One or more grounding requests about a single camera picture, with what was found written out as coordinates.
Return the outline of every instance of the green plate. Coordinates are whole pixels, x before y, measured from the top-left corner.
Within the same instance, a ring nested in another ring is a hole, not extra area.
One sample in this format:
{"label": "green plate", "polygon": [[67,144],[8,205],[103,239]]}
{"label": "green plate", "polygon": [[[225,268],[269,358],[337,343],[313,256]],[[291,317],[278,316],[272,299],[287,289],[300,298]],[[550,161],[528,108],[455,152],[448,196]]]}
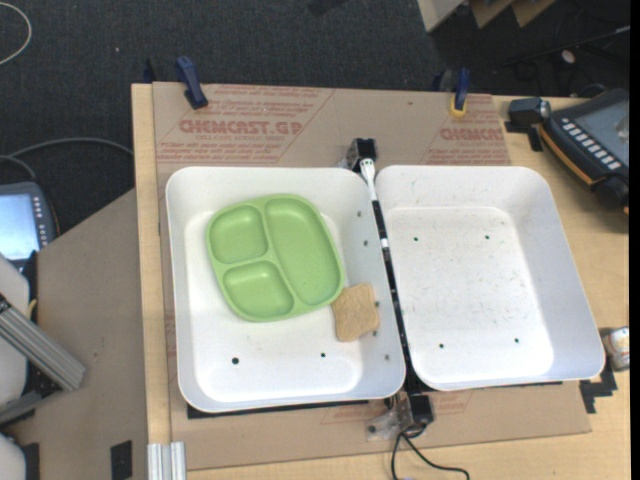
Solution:
{"label": "green plate", "polygon": [[278,194],[217,212],[209,257],[229,306],[255,322],[291,318],[333,302],[344,270],[324,220],[308,200]]}

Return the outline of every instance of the blue clamp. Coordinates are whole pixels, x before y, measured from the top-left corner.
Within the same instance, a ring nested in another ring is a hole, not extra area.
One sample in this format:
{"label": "blue clamp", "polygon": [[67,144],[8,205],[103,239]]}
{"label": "blue clamp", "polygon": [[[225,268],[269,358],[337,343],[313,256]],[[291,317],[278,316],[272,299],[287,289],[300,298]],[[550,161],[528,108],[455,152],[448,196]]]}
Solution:
{"label": "blue clamp", "polygon": [[467,112],[467,94],[469,92],[469,70],[462,68],[458,73],[456,92],[451,98],[451,114],[454,117],[462,117]]}
{"label": "blue clamp", "polygon": [[184,92],[184,95],[189,101],[191,107],[194,110],[206,107],[209,104],[209,100],[207,100],[207,97],[204,95],[202,88],[200,87],[200,80],[198,80],[196,65],[189,57],[183,56],[178,57],[175,67],[178,80],[187,86],[187,90]]}

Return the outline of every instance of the white cable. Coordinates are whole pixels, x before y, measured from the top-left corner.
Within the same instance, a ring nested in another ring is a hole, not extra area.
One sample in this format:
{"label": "white cable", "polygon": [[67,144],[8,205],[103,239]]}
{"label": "white cable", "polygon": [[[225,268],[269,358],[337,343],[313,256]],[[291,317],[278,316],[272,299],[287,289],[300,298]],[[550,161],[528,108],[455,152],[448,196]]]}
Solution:
{"label": "white cable", "polygon": [[0,66],[2,66],[2,64],[6,64],[10,60],[15,59],[29,45],[29,43],[31,42],[32,29],[31,29],[31,21],[29,21],[29,18],[27,17],[27,15],[25,13],[23,13],[20,9],[18,9],[15,5],[11,5],[11,4],[8,4],[6,2],[0,2],[0,6],[8,7],[9,9],[12,9],[12,10],[16,11],[22,17],[22,19],[25,21],[25,23],[27,24],[27,29],[28,29],[27,39],[22,44],[22,46],[20,48],[18,48],[15,52],[13,52],[11,55],[9,55],[8,57],[0,60]]}

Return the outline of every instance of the wooden table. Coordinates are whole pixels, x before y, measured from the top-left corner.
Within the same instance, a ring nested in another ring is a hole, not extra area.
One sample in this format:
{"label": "wooden table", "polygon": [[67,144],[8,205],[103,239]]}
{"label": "wooden table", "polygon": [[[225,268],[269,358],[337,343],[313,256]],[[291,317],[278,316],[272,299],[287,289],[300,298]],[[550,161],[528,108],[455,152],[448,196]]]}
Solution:
{"label": "wooden table", "polygon": [[[389,98],[397,98],[397,94],[390,93]],[[493,97],[503,118],[506,118],[510,100]],[[554,99],[551,103],[552,108],[560,108],[573,102]],[[148,439],[149,443],[167,444],[172,441],[172,432],[151,85],[133,85],[132,108]],[[550,153],[532,152],[522,135],[505,132],[505,140],[512,164],[535,169],[552,189],[597,326],[617,328],[628,325],[628,217],[622,212],[604,211],[594,195],[580,185],[555,157]],[[437,464],[466,468],[474,480],[631,478],[629,372],[616,373],[615,379],[618,390],[613,396],[596,401],[597,413],[590,416],[590,433],[429,449],[426,455]],[[389,463],[390,453],[375,453],[193,471],[189,472],[189,478],[390,478]],[[400,452],[397,468],[401,477],[461,478],[454,473],[429,469],[408,451]]]}

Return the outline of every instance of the white plastic tray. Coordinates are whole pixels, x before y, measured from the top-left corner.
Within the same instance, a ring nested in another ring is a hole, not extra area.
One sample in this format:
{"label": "white plastic tray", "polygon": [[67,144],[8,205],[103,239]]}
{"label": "white plastic tray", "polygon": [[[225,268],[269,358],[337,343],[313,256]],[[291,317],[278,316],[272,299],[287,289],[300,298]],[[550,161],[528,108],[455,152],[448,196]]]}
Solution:
{"label": "white plastic tray", "polygon": [[[249,322],[227,306],[207,254],[205,227],[222,208],[293,193],[320,211],[345,267],[345,284],[368,282],[380,327],[337,340],[330,306],[277,322]],[[204,412],[370,400],[396,393],[405,364],[368,191],[337,168],[187,167],[166,187],[178,381]]]}
{"label": "white plastic tray", "polygon": [[423,382],[453,390],[599,374],[602,342],[540,175],[392,166],[376,186]]}

